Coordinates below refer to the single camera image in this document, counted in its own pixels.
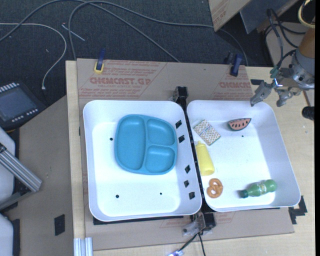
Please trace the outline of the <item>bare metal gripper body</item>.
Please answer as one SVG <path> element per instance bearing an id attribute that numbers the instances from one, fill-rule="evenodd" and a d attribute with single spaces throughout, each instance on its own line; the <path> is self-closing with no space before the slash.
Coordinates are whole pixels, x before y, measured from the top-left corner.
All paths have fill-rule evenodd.
<path id="1" fill-rule="evenodd" d="M 315 89 L 315 77 L 307 72 L 304 68 L 291 67 L 274 67 L 271 70 L 272 86 L 276 90 L 289 88 L 298 88 L 304 91 Z"/>

